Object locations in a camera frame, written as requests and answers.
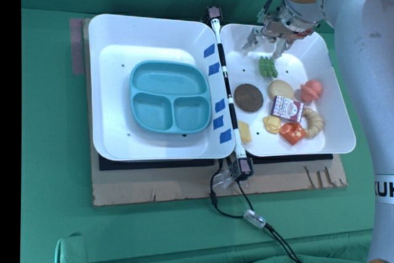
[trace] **label on box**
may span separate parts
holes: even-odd
[[[303,109],[304,104],[302,102],[277,95],[273,99],[271,115],[299,123],[301,122]]]

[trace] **green surface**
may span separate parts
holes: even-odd
[[[208,199],[92,207],[86,79],[71,68],[68,23],[78,17],[91,15],[22,9],[21,262],[51,261],[57,240],[75,232],[85,236],[91,262],[271,241],[219,215]],[[322,35],[333,52],[333,35]],[[371,157],[346,91],[344,99],[357,138],[342,155],[348,187],[250,197],[287,239],[372,228]],[[246,209],[237,197],[222,198],[220,207]]]

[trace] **beige ring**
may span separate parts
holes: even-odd
[[[311,108],[304,108],[302,111],[302,116],[307,119],[308,128],[305,132],[307,133],[306,138],[314,138],[319,132],[324,128],[324,121],[317,112],[313,111]]]

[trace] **teal tray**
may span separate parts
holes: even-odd
[[[137,124],[152,132],[192,134],[211,121],[211,93],[193,65],[149,60],[130,76],[131,109]]]

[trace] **pink toy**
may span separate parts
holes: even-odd
[[[323,91],[321,84],[317,80],[309,80],[305,84],[301,84],[301,99],[304,102],[316,100]]]

